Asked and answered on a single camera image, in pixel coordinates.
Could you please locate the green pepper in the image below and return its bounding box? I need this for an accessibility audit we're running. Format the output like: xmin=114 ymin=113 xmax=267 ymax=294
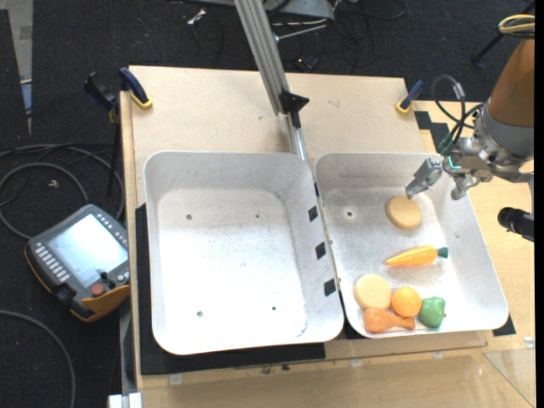
xmin=416 ymin=296 xmax=447 ymax=330

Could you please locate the white plastic tray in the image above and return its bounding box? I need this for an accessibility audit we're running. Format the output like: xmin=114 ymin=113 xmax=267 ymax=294
xmin=143 ymin=150 xmax=346 ymax=356
xmin=314 ymin=151 xmax=511 ymax=340

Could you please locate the black cylinder on white bracket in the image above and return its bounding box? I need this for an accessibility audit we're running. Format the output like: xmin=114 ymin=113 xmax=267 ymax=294
xmin=497 ymin=172 xmax=536 ymax=243

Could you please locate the orange fruit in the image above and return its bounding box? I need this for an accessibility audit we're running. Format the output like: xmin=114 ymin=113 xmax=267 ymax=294
xmin=390 ymin=285 xmax=423 ymax=319

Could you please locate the pale wood board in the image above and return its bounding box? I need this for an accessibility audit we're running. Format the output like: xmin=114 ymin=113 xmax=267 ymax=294
xmin=127 ymin=65 xmax=490 ymax=388

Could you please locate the orange carrot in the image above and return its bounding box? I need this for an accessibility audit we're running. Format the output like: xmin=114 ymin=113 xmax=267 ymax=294
xmin=384 ymin=245 xmax=450 ymax=269

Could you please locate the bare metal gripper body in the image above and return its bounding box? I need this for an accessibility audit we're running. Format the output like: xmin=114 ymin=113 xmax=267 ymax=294
xmin=440 ymin=128 xmax=535 ymax=184

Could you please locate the beige round biscuit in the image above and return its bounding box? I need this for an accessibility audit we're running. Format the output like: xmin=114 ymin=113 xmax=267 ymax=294
xmin=353 ymin=273 xmax=394 ymax=311
xmin=385 ymin=195 xmax=423 ymax=230

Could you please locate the thin black and white rod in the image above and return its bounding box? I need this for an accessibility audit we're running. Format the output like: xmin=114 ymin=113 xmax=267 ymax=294
xmin=288 ymin=116 xmax=343 ymax=291

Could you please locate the orange chicken drumstick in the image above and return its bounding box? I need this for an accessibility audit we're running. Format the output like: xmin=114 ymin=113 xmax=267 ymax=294
xmin=362 ymin=306 xmax=417 ymax=335

